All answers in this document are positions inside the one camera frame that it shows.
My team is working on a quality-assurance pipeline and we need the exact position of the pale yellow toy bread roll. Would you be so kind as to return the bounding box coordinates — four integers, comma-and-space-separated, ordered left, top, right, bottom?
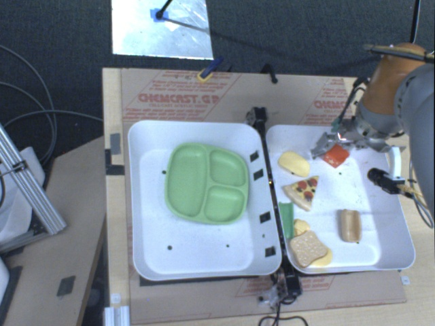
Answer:
277, 150, 311, 178

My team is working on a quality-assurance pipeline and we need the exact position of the red packet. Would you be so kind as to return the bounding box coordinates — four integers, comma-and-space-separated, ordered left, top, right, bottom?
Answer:
321, 143, 351, 168

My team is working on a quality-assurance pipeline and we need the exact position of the toy pizza slice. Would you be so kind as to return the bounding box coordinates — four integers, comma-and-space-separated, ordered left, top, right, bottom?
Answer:
282, 175, 320, 213

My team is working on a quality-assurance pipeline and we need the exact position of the black block with thin wires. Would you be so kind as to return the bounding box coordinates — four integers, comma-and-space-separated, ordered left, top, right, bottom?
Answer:
245, 106, 270, 129
271, 271, 304, 306

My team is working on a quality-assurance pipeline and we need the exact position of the small yellow toy food piece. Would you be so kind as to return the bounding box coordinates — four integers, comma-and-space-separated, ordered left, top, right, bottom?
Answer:
292, 218, 311, 237

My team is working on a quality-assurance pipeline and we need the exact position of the brown toy bread slice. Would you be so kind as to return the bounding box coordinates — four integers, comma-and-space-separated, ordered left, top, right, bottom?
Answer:
289, 230, 329, 269

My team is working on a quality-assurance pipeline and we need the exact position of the white plastic tray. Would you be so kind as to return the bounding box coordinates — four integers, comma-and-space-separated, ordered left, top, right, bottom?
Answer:
264, 124, 417, 274
127, 120, 283, 282

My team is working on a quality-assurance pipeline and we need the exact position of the green divided plate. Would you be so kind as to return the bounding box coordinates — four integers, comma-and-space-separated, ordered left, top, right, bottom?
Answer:
164, 142, 251, 225

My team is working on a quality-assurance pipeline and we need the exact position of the black cylinder on white bracket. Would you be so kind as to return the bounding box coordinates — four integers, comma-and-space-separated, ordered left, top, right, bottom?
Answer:
367, 145, 407, 195

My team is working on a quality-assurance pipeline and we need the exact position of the brown cardboard board red print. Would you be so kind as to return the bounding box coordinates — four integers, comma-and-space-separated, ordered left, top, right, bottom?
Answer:
101, 67, 408, 325

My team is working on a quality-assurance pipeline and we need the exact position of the yellow toy cheese slice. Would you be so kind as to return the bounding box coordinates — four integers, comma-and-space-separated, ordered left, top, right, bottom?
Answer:
310, 247, 334, 269

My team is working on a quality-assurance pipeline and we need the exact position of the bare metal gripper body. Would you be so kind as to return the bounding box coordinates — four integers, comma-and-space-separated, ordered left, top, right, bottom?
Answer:
338, 120, 389, 153

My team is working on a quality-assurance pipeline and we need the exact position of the thin black rod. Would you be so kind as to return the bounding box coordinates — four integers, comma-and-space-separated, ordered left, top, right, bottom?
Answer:
257, 120, 290, 275

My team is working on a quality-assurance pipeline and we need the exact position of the toy hot dog bun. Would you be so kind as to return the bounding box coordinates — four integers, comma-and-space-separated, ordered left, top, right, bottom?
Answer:
336, 209, 362, 244

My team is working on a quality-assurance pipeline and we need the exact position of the green toy vegetable stick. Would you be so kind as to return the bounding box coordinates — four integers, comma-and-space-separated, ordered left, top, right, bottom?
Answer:
279, 201, 295, 240

